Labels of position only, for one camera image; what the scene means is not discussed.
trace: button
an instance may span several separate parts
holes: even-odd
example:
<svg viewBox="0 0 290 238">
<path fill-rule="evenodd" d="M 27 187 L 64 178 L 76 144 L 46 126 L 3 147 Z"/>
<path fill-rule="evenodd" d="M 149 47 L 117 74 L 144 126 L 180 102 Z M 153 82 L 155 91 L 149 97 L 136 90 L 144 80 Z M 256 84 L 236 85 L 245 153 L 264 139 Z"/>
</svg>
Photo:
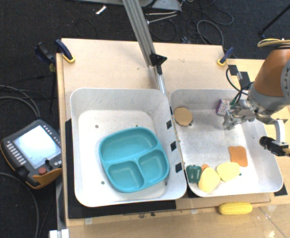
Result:
<svg viewBox="0 0 290 238">
<path fill-rule="evenodd" d="M 41 168 L 39 168 L 38 172 L 39 172 L 39 175 L 42 176 L 47 172 L 47 169 L 45 167 L 41 167 Z"/>
</svg>

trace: black floor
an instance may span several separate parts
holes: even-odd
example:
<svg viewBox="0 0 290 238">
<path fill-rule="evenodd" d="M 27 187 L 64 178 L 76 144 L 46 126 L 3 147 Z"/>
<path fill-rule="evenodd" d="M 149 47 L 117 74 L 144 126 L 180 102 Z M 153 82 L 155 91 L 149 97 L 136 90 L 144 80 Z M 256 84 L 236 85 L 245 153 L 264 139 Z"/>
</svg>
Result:
<svg viewBox="0 0 290 238">
<path fill-rule="evenodd" d="M 150 24 L 154 41 L 181 43 L 186 37 L 195 44 L 223 45 L 225 50 L 234 47 L 237 58 L 265 59 L 268 51 L 256 47 L 261 40 L 258 32 L 290 0 L 194 0 L 188 4 L 183 4 L 182 14 Z M 54 110 L 49 112 L 52 73 L 35 56 L 34 48 L 43 42 L 54 53 L 54 41 L 62 37 L 136 40 L 122 6 L 108 5 L 96 15 L 101 7 L 96 3 L 64 0 L 0 0 L 0 96 L 20 96 L 18 91 L 7 91 L 3 85 L 25 90 L 38 105 L 41 118 L 58 130 L 56 98 Z M 157 17 L 161 16 L 151 15 L 147 19 Z M 198 24 L 201 34 L 198 35 L 200 20 L 208 22 Z M 290 9 L 265 31 L 265 36 L 290 39 Z M 0 101 L 0 141 L 35 118 L 31 109 L 21 102 Z M 0 172 L 14 175 L 1 153 Z M 49 230 L 57 229 L 55 184 L 31 192 L 38 202 L 40 237 L 48 237 Z M 0 238 L 34 237 L 35 209 L 27 189 L 14 179 L 0 175 Z"/>
</svg>

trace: copper colored cylinder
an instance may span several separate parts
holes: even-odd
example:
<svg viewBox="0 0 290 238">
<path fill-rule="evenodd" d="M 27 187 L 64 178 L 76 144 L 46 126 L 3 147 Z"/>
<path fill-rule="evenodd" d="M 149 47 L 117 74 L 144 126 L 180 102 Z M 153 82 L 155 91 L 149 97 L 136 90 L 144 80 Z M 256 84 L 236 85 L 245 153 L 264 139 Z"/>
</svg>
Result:
<svg viewBox="0 0 290 238">
<path fill-rule="evenodd" d="M 263 95 L 283 97 L 281 74 L 289 59 L 290 49 L 271 51 L 255 78 L 255 90 Z"/>
</svg>

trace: table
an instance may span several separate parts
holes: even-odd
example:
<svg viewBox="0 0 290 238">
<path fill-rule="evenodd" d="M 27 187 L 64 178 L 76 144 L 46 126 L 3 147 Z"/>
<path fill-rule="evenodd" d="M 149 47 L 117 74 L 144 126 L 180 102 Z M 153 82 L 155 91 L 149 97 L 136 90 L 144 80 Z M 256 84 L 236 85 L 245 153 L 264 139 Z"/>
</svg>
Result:
<svg viewBox="0 0 290 238">
<path fill-rule="evenodd" d="M 185 195 L 176 200 L 177 209 L 172 211 L 69 219 L 67 217 L 65 122 L 71 118 L 70 95 L 72 91 L 81 87 L 148 89 L 156 88 L 156 82 L 154 71 L 146 67 L 137 42 L 84 39 L 62 39 L 62 42 L 76 59 L 75 63 L 69 64 L 60 54 L 56 57 L 63 153 L 62 193 L 65 199 L 65 225 L 70 231 L 70 237 L 130 237 L 131 234 L 148 237 L 150 234 L 148 230 L 157 226 L 161 228 L 154 228 L 156 237 L 167 235 L 176 237 L 198 232 L 196 222 L 202 217 L 205 217 L 204 221 L 216 218 L 216 221 L 208 222 L 208 225 L 213 223 L 212 230 L 219 228 L 219 222 L 228 222 L 226 216 L 217 213 L 218 206 L 224 202 L 245 201 L 251 203 L 255 209 L 258 207 L 261 209 L 264 206 L 290 205 L 290 158 L 279 157 L 277 161 L 287 195 L 274 196 L 273 193 L 258 193 L 212 198 L 189 198 Z M 231 89 L 225 78 L 226 66 L 220 67 L 216 64 L 218 58 L 223 56 L 221 46 L 167 43 L 154 43 L 154 46 L 157 54 L 168 58 L 162 65 L 168 98 L 176 89 Z M 250 80 L 254 80 L 263 60 L 229 59 L 228 63 L 237 65 L 240 71 L 247 71 Z M 286 141 L 290 145 L 290 108 L 284 108 L 276 113 L 274 118 L 289 119 L 286 123 Z M 266 131 L 269 137 L 275 137 L 274 126 L 266 126 Z M 244 219 L 242 223 L 244 225 L 250 221 L 249 218 L 243 215 L 234 220 L 231 218 L 231 221 Z M 206 231 L 200 228 L 200 232 L 204 234 Z"/>
</svg>

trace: blue divided plate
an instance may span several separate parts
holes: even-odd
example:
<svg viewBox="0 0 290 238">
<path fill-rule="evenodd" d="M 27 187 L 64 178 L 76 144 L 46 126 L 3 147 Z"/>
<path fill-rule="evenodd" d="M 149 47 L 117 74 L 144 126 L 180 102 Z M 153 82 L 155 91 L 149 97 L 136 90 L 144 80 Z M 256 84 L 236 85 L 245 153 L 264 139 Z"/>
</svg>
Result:
<svg viewBox="0 0 290 238">
<path fill-rule="evenodd" d="M 144 127 L 118 131 L 99 146 L 103 169 L 119 192 L 136 192 L 164 180 L 169 173 L 167 155 L 156 135 Z"/>
</svg>

